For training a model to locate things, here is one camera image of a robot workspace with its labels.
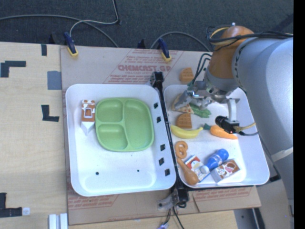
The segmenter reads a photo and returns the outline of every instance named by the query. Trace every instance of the carrot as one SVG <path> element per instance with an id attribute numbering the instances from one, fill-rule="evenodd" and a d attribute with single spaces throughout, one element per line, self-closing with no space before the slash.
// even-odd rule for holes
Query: carrot
<path id="1" fill-rule="evenodd" d="M 211 126 L 210 133 L 214 136 L 218 136 L 218 137 L 222 137 L 222 138 L 238 139 L 237 136 L 227 133 L 225 130 L 223 130 L 218 125 Z"/>

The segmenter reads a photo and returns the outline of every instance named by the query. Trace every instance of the blue clamp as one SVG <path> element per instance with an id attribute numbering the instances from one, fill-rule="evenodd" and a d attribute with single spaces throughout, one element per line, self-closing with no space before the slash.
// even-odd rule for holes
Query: blue clamp
<path id="1" fill-rule="evenodd" d="M 159 38 L 158 40 L 159 46 L 158 49 L 161 48 L 162 49 L 162 57 L 164 58 L 165 61 L 170 61 L 172 59 L 172 57 L 170 56 L 170 53 L 168 51 L 167 45 L 165 43 L 165 41 L 162 38 Z"/>
<path id="2" fill-rule="evenodd" d="M 65 38 L 65 40 L 67 42 L 67 45 L 68 45 L 67 49 L 68 49 L 69 53 L 71 54 L 71 56 L 73 56 L 73 57 L 77 56 L 78 55 L 78 51 L 77 51 L 77 49 L 75 47 L 75 44 L 74 44 L 74 41 L 73 41 L 72 37 L 67 32 L 65 32 L 63 34 L 63 36 L 64 36 L 64 38 Z"/>

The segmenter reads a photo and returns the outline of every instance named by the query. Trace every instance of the yellow banana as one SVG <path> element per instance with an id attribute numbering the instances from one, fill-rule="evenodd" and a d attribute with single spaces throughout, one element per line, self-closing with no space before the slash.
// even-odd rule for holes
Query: yellow banana
<path id="1" fill-rule="evenodd" d="M 203 127 L 199 127 L 198 129 L 194 129 L 194 130 L 185 130 L 182 129 L 176 125 L 171 125 L 171 131 L 172 133 L 179 137 L 179 138 L 183 138 L 183 139 L 191 139 L 191 138 L 195 138 L 198 136 L 199 132 L 203 130 Z"/>

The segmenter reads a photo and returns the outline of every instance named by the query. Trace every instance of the cardboard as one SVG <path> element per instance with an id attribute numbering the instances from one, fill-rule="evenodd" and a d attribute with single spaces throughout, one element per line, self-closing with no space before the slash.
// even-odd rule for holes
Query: cardboard
<path id="1" fill-rule="evenodd" d="M 185 84 L 179 81 L 180 72 L 186 67 L 191 67 L 195 72 L 202 52 L 170 51 L 172 60 L 166 62 L 161 57 L 160 50 L 78 46 L 78 51 L 77 57 L 71 57 L 66 46 L 61 46 L 69 225 L 166 216 L 167 211 L 158 210 L 158 201 L 166 198 L 170 194 L 169 190 L 97 197 L 82 197 L 73 190 L 70 181 L 65 92 L 69 86 L 77 83 L 147 84 L 154 71 L 163 72 L 164 88 L 172 84 Z M 178 214 L 261 205 L 255 186 L 190 191 L 189 196 L 186 208 L 179 208 Z"/>

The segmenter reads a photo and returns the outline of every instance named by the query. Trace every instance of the wooden table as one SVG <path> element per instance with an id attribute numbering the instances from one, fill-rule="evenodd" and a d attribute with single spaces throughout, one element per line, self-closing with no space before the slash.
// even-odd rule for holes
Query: wooden table
<path id="1" fill-rule="evenodd" d="M 48 228 L 48 215 L 67 213 L 66 166 L 63 137 L 62 92 L 48 90 L 47 72 L 61 71 L 60 46 L 0 42 L 0 62 L 26 61 L 10 67 L 0 78 L 0 192 L 7 193 L 6 207 L 29 207 L 30 215 L 0 218 L 0 228 Z M 42 105 L 59 121 L 43 121 Z M 234 212 L 180 215 L 186 229 L 236 229 Z M 163 218 L 69 226 L 71 229 L 156 229 Z M 176 217 L 171 229 L 181 228 Z"/>

